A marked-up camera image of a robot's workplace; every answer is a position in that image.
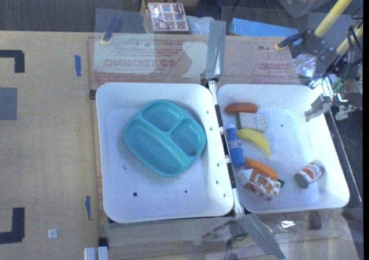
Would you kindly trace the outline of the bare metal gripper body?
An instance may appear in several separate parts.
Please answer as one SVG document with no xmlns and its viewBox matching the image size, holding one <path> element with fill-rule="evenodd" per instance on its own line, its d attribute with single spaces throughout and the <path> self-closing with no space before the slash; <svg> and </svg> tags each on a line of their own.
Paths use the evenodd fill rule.
<svg viewBox="0 0 369 260">
<path fill-rule="evenodd" d="M 327 76 L 310 82 L 310 88 L 331 98 L 336 106 L 362 106 L 362 82 L 354 78 L 344 80 L 337 76 Z"/>
</svg>

